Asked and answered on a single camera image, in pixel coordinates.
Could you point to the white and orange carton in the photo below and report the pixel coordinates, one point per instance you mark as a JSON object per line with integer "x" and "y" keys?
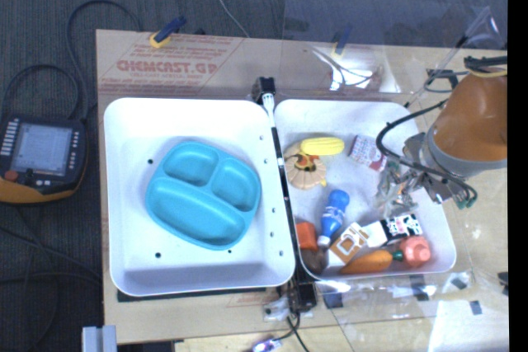
{"x": 346, "y": 245}

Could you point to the brown cardboard board red print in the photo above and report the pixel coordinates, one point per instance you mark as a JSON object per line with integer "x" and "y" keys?
{"x": 231, "y": 66}

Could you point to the yellow corn cob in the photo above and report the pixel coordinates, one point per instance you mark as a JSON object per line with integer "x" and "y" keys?
{"x": 322, "y": 146}

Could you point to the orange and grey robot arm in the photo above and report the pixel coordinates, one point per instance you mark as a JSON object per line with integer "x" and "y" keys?
{"x": 474, "y": 123}

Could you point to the black and white cow-print carton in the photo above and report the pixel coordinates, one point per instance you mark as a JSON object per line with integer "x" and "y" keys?
{"x": 398, "y": 226}

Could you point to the blue divided plate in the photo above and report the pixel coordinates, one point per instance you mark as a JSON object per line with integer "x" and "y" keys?
{"x": 194, "y": 206}

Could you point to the beige round pie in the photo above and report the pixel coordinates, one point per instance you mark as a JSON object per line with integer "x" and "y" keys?
{"x": 303, "y": 177}

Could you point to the white plastic tray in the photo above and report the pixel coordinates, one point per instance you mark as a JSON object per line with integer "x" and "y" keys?
{"x": 132, "y": 218}
{"x": 354, "y": 123}

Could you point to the orange cube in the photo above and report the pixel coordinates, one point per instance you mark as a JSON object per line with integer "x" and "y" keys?
{"x": 306, "y": 237}

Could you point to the blue and white bottle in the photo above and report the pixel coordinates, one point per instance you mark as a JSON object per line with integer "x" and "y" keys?
{"x": 332, "y": 216}

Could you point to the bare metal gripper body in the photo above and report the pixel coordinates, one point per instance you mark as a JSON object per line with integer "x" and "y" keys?
{"x": 437, "y": 185}

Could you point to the pink round fruit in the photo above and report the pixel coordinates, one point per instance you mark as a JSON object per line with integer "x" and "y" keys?
{"x": 416, "y": 252}

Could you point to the thin black and white rod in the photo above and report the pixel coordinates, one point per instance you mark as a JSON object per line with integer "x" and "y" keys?
{"x": 275, "y": 140}

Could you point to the orange carrot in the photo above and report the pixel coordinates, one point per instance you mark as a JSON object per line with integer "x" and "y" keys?
{"x": 367, "y": 261}

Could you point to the white and red packet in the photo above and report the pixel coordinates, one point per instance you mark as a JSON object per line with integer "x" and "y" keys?
{"x": 365, "y": 150}

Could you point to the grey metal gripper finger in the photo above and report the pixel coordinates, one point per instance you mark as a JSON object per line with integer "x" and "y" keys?
{"x": 405, "y": 201}
{"x": 387, "y": 187}

